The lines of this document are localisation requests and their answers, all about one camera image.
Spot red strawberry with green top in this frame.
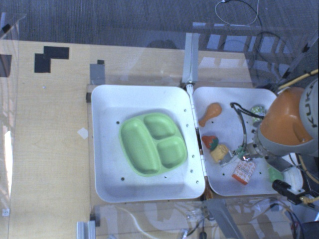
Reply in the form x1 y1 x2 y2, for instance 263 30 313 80
201 134 219 152

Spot orange and white carton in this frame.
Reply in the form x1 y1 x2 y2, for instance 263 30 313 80
231 159 256 186

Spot yellow toy block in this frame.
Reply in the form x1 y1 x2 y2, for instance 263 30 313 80
210 144 230 164

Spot green divided plate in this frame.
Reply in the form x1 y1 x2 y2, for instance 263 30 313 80
119 112 188 177

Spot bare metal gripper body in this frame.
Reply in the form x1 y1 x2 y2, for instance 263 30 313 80
232 143 269 161

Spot white plastic tray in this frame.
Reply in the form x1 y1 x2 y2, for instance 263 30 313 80
193 86 304 197
91 84 206 204

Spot green and white can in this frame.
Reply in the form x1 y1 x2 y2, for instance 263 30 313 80
250 105 267 128

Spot thin black and white rod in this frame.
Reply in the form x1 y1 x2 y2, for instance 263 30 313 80
186 83 209 184

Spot orange chicken drumstick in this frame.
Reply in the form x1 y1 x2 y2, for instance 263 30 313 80
198 103 223 127

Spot green plastic bottle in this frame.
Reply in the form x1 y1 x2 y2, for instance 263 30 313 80
267 164 284 183

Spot black cylinder on white bracket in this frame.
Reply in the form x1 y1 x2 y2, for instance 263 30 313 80
264 155 312 206

